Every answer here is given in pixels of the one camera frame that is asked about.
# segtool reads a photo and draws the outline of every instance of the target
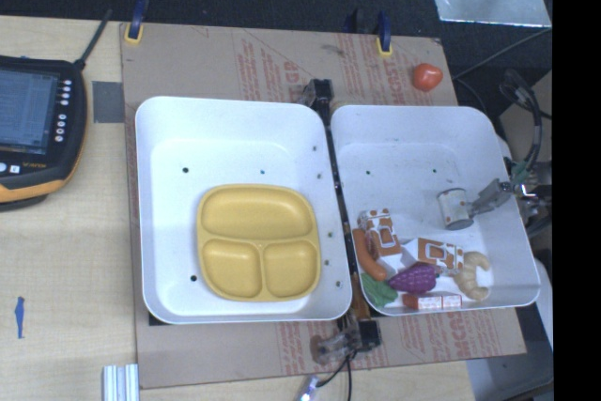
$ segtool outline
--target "wooden table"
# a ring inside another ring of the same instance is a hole
[[[74,61],[98,21],[0,17],[0,54]],[[119,23],[109,22],[84,76],[121,82]],[[122,123],[94,123],[61,191],[0,212],[0,398],[102,399],[102,367],[136,362],[127,169]],[[14,310],[23,297],[23,338]],[[142,390],[142,400],[293,399],[303,377]],[[353,371],[353,401],[473,399],[464,362]],[[318,399],[347,399],[341,373]]]

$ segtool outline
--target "yellow divided tray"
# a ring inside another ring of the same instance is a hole
[[[196,216],[198,257],[208,286],[233,301],[288,301],[319,280],[316,216],[300,193],[230,184],[209,190]]]

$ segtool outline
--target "sausage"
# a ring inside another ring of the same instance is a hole
[[[384,281],[388,273],[384,266],[378,264],[369,254],[365,231],[362,229],[353,229],[353,239],[355,241],[355,253],[357,254],[359,265],[376,281]]]

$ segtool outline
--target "tin can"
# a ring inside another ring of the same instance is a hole
[[[465,229],[473,224],[468,211],[466,190],[461,188],[447,189],[437,196],[444,226],[452,231]]]

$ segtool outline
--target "cardboard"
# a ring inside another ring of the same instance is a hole
[[[333,321],[165,325],[149,315],[141,287],[134,116],[159,95],[297,101],[313,78],[331,79],[332,107],[344,103],[456,105],[444,53],[435,39],[393,37],[393,55],[378,54],[375,36],[197,25],[145,25],[139,44],[123,40],[121,59],[130,187],[131,246],[139,379],[142,389],[331,372],[311,342],[337,333]],[[423,92],[415,66],[444,73]],[[354,369],[448,362],[523,353],[514,309],[378,317],[382,345],[358,356]]]

